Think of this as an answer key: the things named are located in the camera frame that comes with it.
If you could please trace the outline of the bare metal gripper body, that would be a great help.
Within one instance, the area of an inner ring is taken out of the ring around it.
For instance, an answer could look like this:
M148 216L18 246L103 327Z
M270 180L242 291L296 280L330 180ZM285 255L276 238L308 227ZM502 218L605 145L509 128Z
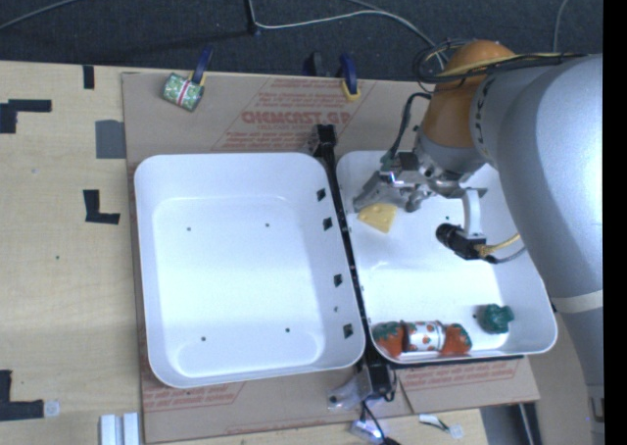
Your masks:
M463 193L462 185L484 166L482 161L458 163L452 156L440 164L425 152L401 151L394 157L384 156L378 177L384 185L408 192L413 198L432 194L456 198Z

